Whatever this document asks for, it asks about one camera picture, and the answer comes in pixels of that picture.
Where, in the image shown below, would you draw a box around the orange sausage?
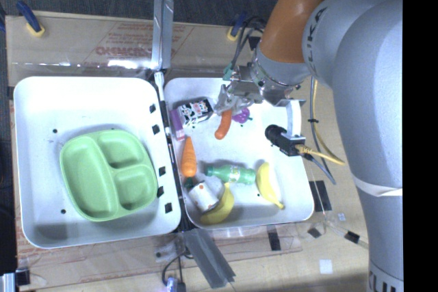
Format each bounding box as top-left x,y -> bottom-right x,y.
214,108 -> 234,141

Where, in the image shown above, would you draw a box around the black and white cow carton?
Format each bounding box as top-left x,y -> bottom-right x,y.
177,98 -> 215,129

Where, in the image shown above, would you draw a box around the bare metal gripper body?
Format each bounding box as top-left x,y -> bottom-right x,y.
226,64 -> 302,107

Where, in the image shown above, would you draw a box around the white can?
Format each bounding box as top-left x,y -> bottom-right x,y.
188,181 -> 220,213

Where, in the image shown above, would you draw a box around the white plastic tray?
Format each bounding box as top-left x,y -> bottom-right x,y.
163,77 -> 315,230
12,75 -> 182,250

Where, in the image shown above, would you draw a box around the yellow banana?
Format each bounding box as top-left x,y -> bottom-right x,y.
255,161 -> 286,211
199,181 -> 236,226

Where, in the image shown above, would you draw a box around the pink carton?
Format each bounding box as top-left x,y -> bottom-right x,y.
169,107 -> 187,142

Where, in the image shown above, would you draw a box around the orange carrot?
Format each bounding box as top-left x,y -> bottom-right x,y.
180,136 -> 198,188

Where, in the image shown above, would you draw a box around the green divided plate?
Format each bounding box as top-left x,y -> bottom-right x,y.
59,129 -> 159,223

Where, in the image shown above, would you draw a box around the purple grapes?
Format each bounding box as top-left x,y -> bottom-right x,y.
231,107 -> 254,124

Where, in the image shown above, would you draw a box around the thin black and white rod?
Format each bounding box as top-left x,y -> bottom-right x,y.
153,70 -> 188,232

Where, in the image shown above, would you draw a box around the brown cardboard board red print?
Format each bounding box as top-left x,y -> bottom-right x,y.
5,10 -> 369,292

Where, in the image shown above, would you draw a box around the black cylinder on white bracket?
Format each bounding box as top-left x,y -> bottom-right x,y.
264,98 -> 307,157

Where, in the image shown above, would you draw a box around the green plastic bottle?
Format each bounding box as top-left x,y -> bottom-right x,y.
204,163 -> 257,186

